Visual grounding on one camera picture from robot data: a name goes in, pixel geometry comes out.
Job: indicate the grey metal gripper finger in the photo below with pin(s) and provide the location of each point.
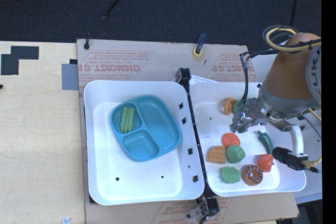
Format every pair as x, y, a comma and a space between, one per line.
235, 125
248, 126

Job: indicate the blue divided plate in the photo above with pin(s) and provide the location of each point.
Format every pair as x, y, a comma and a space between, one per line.
153, 123

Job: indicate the green bumpy block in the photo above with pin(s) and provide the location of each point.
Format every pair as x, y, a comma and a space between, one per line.
230, 175

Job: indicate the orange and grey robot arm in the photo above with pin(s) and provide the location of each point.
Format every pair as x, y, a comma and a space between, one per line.
287, 73

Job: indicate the brown doughnut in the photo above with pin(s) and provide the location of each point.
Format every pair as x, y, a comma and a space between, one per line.
248, 177

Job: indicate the red bell pepper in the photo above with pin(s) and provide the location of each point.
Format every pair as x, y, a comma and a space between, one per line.
265, 162

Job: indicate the green asparagus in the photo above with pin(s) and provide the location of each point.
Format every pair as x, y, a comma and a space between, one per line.
127, 119

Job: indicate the green chili pepper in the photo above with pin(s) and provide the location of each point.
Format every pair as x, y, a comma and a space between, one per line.
266, 141

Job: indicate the thin black rod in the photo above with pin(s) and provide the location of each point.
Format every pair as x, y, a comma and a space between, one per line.
195, 128

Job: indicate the green bell pepper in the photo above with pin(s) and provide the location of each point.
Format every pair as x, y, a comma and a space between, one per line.
235, 154

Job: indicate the white paper sheet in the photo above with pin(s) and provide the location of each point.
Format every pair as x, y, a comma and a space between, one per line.
202, 79

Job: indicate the orange waffle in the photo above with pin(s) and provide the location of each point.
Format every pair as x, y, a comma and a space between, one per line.
216, 155

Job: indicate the white plastic tray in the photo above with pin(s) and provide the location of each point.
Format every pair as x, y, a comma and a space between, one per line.
215, 123
147, 181

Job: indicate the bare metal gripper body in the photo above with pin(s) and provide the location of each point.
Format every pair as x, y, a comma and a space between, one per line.
256, 111

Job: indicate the orange tomato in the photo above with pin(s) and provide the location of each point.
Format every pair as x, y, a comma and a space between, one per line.
230, 139

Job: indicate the brown cardboard board red print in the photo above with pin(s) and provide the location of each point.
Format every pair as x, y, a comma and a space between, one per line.
157, 60

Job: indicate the black cylinder on white bracket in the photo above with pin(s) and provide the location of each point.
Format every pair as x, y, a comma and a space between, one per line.
287, 157

